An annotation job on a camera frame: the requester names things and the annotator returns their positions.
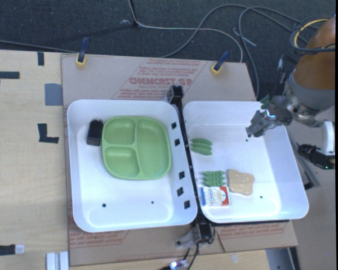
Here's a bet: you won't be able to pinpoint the white red blue carton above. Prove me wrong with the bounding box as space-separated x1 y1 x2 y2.
199 186 232 208

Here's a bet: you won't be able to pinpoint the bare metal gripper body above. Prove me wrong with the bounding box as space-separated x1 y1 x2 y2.
265 94 325 128

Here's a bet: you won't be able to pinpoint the brown cardboard board red print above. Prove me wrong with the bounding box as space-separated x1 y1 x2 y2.
60 53 299 267

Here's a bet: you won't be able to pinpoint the tan bread slice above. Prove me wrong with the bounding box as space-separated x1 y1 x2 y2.
226 168 256 196

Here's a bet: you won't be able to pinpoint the black block with thin wires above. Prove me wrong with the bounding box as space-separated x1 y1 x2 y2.
195 222 215 243
167 85 185 105

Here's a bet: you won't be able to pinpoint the black cylinder on white bracket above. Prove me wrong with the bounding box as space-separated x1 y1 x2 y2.
297 120 336 170

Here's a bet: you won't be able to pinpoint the white plastic tray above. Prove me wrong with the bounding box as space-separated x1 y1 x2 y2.
66 98 199 233
183 100 310 224

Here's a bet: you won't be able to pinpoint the green divided plate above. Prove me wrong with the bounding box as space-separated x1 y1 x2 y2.
101 115 172 181

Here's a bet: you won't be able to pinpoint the green pea pods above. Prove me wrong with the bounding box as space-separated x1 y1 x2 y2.
201 170 226 187
189 137 214 156

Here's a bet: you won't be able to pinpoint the thin black rod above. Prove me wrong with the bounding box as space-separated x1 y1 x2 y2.
175 96 205 231

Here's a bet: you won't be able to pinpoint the small black bottle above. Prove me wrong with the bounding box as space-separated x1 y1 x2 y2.
86 118 104 147

